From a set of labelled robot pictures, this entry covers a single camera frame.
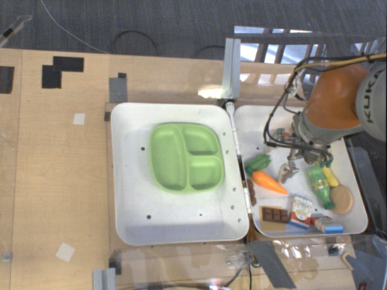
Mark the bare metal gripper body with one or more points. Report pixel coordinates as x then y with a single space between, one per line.
313 154

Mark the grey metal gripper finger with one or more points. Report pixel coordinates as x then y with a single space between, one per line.
283 174
292 166

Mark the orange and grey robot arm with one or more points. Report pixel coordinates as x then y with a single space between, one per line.
335 101

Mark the orange carrot with green top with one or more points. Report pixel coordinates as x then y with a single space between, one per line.
267 182

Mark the white plastic tray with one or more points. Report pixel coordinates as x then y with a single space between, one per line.
302 186
181 222

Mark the yellow banana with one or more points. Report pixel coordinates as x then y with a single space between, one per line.
330 177

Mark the green plastic bottle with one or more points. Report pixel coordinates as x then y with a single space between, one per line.
319 186

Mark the brown sausage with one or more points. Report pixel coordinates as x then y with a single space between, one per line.
251 192

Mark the white and red carton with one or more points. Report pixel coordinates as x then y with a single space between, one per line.
300 211

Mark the brown chocolate bar on cracker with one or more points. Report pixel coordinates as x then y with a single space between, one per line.
273 214

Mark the round tan biscuit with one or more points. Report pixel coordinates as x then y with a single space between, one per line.
342 199

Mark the thin black and white rod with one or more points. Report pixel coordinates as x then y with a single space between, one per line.
235 134

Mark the red and blue packet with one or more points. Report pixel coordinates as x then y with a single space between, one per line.
326 224

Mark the green divided plate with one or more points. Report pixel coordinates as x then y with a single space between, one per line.
169 159

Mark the pale wood board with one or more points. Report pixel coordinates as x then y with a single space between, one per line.
181 80

